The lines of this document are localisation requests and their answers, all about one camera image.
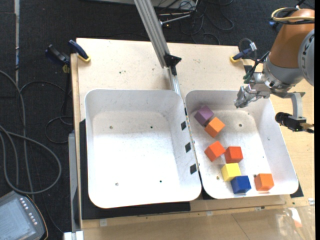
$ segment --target aluminum rod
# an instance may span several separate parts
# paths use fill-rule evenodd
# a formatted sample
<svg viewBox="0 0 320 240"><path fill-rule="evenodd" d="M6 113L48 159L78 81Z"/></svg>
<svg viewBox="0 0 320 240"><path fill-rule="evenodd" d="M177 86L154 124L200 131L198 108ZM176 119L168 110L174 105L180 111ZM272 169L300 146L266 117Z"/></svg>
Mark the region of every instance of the aluminum rod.
<svg viewBox="0 0 320 240"><path fill-rule="evenodd" d="M176 75L172 74L170 66L167 65L165 61L165 55L170 55L170 51L162 31L161 22L157 18L156 11L151 0L134 0L134 3L140 14L141 20L150 38L161 67L168 68L172 90L181 96L178 78Z"/></svg>

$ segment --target yellow cube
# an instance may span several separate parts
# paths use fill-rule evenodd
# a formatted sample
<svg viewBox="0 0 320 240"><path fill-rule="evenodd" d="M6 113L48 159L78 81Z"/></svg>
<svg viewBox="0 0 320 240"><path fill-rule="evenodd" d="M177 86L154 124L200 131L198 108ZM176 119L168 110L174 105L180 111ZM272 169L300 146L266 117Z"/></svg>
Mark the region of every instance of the yellow cube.
<svg viewBox="0 0 320 240"><path fill-rule="evenodd" d="M221 168L221 172L225 182L232 181L236 176L241 176L241 171L237 162L226 163Z"/></svg>

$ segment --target wooden block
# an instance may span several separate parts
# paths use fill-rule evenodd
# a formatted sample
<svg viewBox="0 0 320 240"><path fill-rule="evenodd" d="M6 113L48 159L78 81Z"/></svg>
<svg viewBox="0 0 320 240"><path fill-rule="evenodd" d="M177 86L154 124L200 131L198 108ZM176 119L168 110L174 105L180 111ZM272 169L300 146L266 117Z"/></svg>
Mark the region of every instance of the wooden block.
<svg viewBox="0 0 320 240"><path fill-rule="evenodd" d="M229 146L224 153L227 164L239 163L244 157L240 146Z"/></svg>
<svg viewBox="0 0 320 240"><path fill-rule="evenodd" d="M231 186L234 194L245 194L251 189L249 177L236 176L231 180Z"/></svg>
<svg viewBox="0 0 320 240"><path fill-rule="evenodd" d="M200 108L194 115L194 118L202 125L204 126L210 118L214 116L214 113L211 111L208 106L203 106Z"/></svg>
<svg viewBox="0 0 320 240"><path fill-rule="evenodd" d="M224 152L225 148L221 145L219 141L216 141L212 143L210 146L208 146L204 153L206 156L210 159L210 161L214 161L216 158L220 157Z"/></svg>
<svg viewBox="0 0 320 240"><path fill-rule="evenodd" d="M259 173L254 178L254 183L257 191L268 191L275 185L271 173Z"/></svg>
<svg viewBox="0 0 320 240"><path fill-rule="evenodd" d="M204 130L214 138L225 126L219 118L215 117L208 123Z"/></svg>
<svg viewBox="0 0 320 240"><path fill-rule="evenodd" d="M234 163L226 163L221 168L222 176L225 182L229 182L234 179L236 176L241 176L241 171L239 168L239 164Z"/></svg>

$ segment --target black floor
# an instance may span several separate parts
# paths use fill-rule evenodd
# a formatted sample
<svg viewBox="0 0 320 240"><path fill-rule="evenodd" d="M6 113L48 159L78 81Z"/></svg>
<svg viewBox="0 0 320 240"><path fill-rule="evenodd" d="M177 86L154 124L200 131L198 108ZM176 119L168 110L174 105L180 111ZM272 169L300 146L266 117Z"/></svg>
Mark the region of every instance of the black floor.
<svg viewBox="0 0 320 240"><path fill-rule="evenodd" d="M49 238L62 239L71 231L68 144L64 143L72 125L63 124L60 111L67 76L61 66L45 56L48 45L70 53L68 41L78 37L146 41L138 11L134 5L80 0L20 0L18 88L25 105L26 134L51 149L62 164L62 174L50 190L35 194L34 200L47 223ZM269 25L271 13L279 8L294 7L299 0L203 0L192 18L174 21L164 28L167 42L237 46L243 38L255 42L257 55L269 51L280 26ZM0 71L16 77L16 16L14 0L0 0ZM315 0L306 0L301 8L315 8ZM157 13L172 10L156 9ZM0 126L22 135L23 124L18 105L18 91L8 77L0 73ZM66 113L72 116L72 100ZM3 134L6 146L6 168L15 183L14 149ZM24 155L24 143L13 138L19 156L18 188L30 191ZM36 144L27 144L33 190L45 189L54 182L58 167L53 157ZM4 173L0 151L0 173ZM0 176L0 196L11 191Z"/></svg>

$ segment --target white tray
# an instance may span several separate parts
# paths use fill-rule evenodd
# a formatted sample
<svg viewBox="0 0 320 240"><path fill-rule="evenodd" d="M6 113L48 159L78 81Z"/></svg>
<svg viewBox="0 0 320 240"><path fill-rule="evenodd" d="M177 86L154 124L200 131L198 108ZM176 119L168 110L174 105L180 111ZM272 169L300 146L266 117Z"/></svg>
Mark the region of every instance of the white tray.
<svg viewBox="0 0 320 240"><path fill-rule="evenodd" d="M248 107L236 108L236 90L193 90L185 97L194 148L199 165L202 185L215 199L286 195L294 193L299 182L284 142L280 126L275 121L275 111L269 99L251 102ZM205 132L194 118L195 113L207 105L225 127L215 137ZM246 194L234 194L230 181L224 181L221 168L226 164L224 155L211 162L205 149L220 141L227 149L240 146L243 160L239 162L241 175L247 175L251 189ZM271 173L274 187L268 192L258 192L254 177Z"/></svg>
<svg viewBox="0 0 320 240"><path fill-rule="evenodd" d="M200 195L184 103L174 91L91 90L85 123L88 194L96 206L185 202Z"/></svg>

